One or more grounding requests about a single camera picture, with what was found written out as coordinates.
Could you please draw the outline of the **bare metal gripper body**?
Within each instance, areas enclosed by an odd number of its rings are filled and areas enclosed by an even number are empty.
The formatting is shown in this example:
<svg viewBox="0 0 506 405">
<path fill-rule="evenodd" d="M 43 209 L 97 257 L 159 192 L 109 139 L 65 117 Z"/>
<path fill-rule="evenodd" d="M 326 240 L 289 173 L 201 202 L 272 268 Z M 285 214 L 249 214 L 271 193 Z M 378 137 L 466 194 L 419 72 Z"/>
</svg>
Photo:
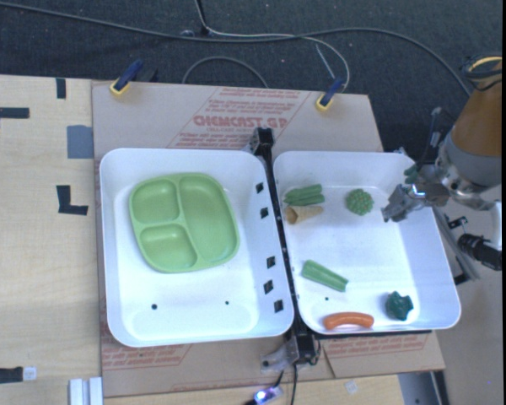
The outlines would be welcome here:
<svg viewBox="0 0 506 405">
<path fill-rule="evenodd" d="M 486 200 L 482 194 L 486 187 L 468 181 L 450 170 L 448 174 L 438 176 L 434 169 L 426 169 L 426 173 L 418 175 L 418 191 L 425 194 L 430 204 L 443 207 L 449 200 L 473 210 L 492 210 L 495 201 Z"/>
</svg>

